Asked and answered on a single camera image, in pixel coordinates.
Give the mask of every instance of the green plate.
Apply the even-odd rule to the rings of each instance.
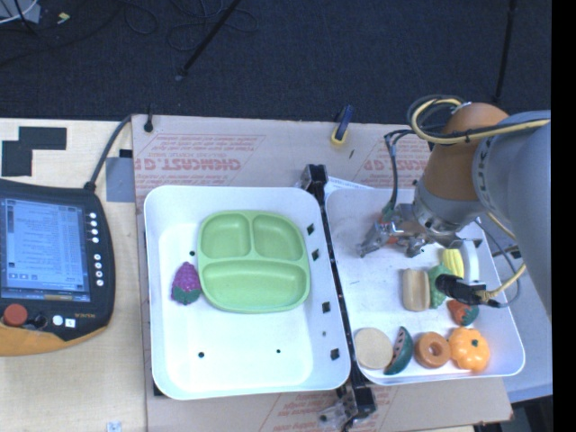
[[[288,311],[310,292],[302,234],[269,211],[220,211],[206,218],[198,239],[202,292],[224,311]]]

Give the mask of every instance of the toy cookie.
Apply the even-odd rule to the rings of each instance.
[[[445,337],[435,331],[424,333],[414,345],[414,358],[426,368],[439,368],[450,360],[451,349]]]
[[[392,342],[378,328],[362,328],[354,336],[358,363],[373,370],[383,369],[393,356]]]

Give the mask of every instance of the dark carpet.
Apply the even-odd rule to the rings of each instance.
[[[552,0],[241,0],[177,81],[232,2],[38,0],[37,22],[0,21],[0,116],[331,121],[352,104],[353,122],[406,123],[424,95],[493,102],[509,21],[498,105],[551,108]]]

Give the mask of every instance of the toy donut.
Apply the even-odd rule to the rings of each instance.
[[[439,368],[450,360],[450,345],[435,331],[424,333],[414,345],[414,358],[426,368]]]

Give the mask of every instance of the metal bracket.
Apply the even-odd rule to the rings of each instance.
[[[314,195],[322,214],[322,223],[324,225],[324,234],[326,235],[326,243],[328,245],[328,255],[330,257],[330,264],[332,266],[332,275],[334,277],[334,284],[336,286],[338,296],[338,304],[340,305],[340,313],[342,314],[342,321],[344,323],[344,330],[346,332],[348,351],[352,360],[349,382],[355,405],[353,408],[348,404],[334,405],[334,407],[331,407],[331,409],[328,409],[321,414],[325,415],[326,420],[338,421],[342,419],[342,414],[346,415],[346,411],[348,411],[350,414],[351,412],[354,412],[354,415],[351,415],[349,420],[363,419],[367,418],[370,414],[376,411],[376,404],[374,402],[372,391],[366,385],[368,381],[360,372],[360,368],[358,367],[356,361],[352,329],[350,328],[350,321],[348,320],[346,303],[342,293],[342,284],[340,283],[340,276],[336,266],[336,258],[334,257],[334,248],[332,244],[332,237],[330,235],[328,216],[326,214],[324,185],[328,180],[328,172],[324,165],[307,165],[301,175],[301,188],[309,194]]]

